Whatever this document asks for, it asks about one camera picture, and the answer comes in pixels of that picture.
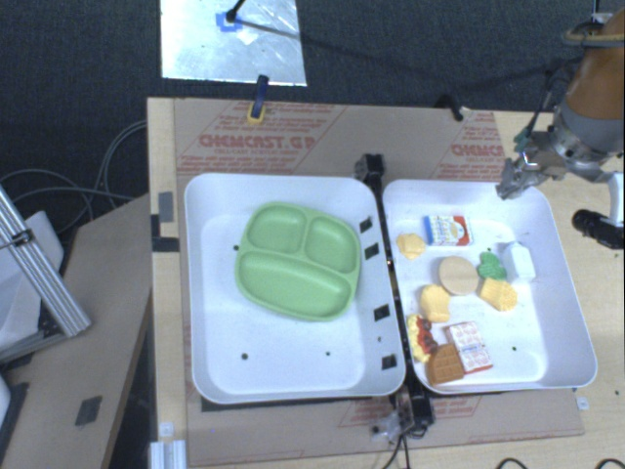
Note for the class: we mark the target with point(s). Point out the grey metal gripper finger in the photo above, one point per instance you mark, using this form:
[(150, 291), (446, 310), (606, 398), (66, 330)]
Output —
[(507, 180), (528, 182)]

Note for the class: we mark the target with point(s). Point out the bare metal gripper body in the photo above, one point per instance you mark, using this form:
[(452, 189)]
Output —
[(552, 157)]

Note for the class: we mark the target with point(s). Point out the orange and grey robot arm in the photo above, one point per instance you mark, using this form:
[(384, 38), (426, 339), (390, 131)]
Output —
[(593, 86)]

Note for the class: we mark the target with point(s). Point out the blue white red carton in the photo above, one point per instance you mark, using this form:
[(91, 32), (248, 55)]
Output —
[(446, 230)]

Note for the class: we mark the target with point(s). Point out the white plastic bottle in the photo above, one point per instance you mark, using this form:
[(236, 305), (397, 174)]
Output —
[(517, 262)]

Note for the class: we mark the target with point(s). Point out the green toy broccoli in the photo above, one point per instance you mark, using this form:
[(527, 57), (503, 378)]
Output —
[(491, 267)]

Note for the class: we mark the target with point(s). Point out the tan round biscuit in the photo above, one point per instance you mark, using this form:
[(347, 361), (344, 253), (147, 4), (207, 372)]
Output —
[(458, 275)]

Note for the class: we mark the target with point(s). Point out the yellow ridged toy food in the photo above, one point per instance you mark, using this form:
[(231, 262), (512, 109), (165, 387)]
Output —
[(499, 295)]

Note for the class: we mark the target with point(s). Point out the small yellow toy pastry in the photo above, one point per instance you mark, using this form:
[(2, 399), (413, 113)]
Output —
[(410, 245)]

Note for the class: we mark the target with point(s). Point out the white plastic tray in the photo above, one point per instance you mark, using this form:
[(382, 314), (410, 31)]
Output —
[(547, 320), (293, 359)]

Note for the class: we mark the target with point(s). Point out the yellow toy bread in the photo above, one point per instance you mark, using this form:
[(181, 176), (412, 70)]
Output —
[(434, 304)]

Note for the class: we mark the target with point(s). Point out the thin black and white rod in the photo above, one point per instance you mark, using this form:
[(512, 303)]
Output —
[(390, 271)]

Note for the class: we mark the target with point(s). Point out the white and red packet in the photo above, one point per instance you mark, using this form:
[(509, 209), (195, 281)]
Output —
[(469, 347)]

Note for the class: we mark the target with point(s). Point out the yellow and red pizza slice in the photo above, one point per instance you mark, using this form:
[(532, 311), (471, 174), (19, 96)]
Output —
[(420, 342)]

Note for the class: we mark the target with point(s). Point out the brown waffle biscuit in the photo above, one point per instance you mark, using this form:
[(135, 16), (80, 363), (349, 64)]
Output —
[(444, 365)]

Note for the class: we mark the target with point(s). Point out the brown cardboard board red print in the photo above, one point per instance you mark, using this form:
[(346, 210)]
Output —
[(312, 137)]

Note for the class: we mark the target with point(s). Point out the green divided plate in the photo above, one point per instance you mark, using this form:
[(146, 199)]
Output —
[(298, 271)]

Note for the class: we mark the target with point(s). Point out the black cylinder on white bracket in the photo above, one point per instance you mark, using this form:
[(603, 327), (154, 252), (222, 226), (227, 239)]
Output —
[(598, 225)]

